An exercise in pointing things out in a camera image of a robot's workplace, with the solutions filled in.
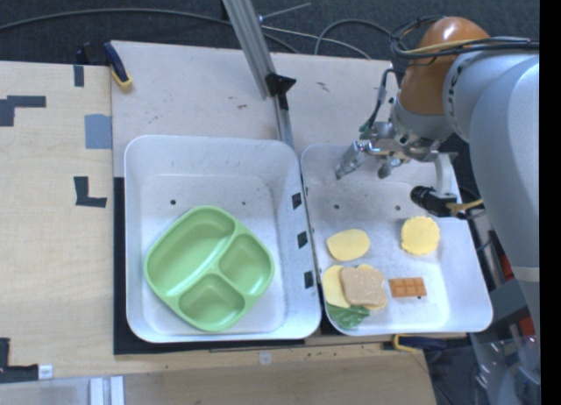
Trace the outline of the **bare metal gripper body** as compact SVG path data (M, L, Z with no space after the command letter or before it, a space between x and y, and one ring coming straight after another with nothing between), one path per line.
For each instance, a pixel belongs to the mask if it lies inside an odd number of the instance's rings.
M365 122L359 128L359 139L365 141L362 147L366 154L402 162L432 161L441 145L438 139L420 137L392 122Z

